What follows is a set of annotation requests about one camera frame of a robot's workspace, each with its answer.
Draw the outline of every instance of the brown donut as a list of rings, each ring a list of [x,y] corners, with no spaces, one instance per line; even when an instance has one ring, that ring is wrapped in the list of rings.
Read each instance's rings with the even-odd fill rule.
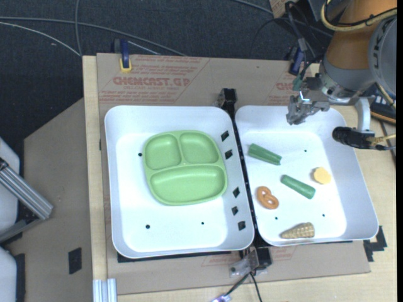
[[[274,197],[270,189],[265,186],[258,187],[258,200],[268,209],[276,209],[278,207],[278,199]]]

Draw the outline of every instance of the beige waffle-textured object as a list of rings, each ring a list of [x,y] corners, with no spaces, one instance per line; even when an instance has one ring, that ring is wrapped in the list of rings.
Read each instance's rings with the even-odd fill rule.
[[[315,236],[315,228],[312,223],[301,223],[280,234],[281,238],[311,238]]]

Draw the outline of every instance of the dark floor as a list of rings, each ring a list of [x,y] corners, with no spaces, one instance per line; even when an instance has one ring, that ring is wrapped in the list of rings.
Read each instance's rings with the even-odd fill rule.
[[[269,23],[269,12],[239,1],[80,0],[79,44],[77,0],[0,1],[0,137],[13,149],[82,98],[80,49],[111,52],[113,39],[126,38],[130,53],[280,60],[296,44],[285,20]],[[270,10],[269,0],[242,1]],[[314,16],[314,4],[323,1],[297,4],[320,29],[314,29],[319,43],[300,25],[317,55],[331,39]]]

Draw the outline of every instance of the wooden edge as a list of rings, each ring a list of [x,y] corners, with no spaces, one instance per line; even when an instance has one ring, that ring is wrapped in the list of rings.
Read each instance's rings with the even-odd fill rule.
[[[105,214],[103,202],[102,164],[99,140],[98,80],[95,56],[82,58],[86,119],[89,218],[93,279],[108,278],[106,260]]]

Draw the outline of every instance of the wooden table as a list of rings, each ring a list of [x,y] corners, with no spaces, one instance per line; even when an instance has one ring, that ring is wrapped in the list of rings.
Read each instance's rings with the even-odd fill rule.
[[[96,57],[83,57],[84,102],[86,119],[89,209],[91,223],[91,251],[93,279],[106,280],[105,220],[101,152],[99,151],[99,104]],[[351,107],[337,107],[348,126],[356,124],[356,112]],[[372,120],[371,129],[382,135],[380,122]],[[397,301],[397,227],[396,227],[396,169],[391,153],[357,150],[361,169],[382,225],[387,248],[374,253],[371,272],[348,276],[321,277],[292,281],[259,283],[263,301]],[[211,301],[224,294],[228,286],[183,289],[158,293],[118,296],[119,302],[129,301]],[[232,300],[258,301],[253,284],[243,284],[232,294]]]

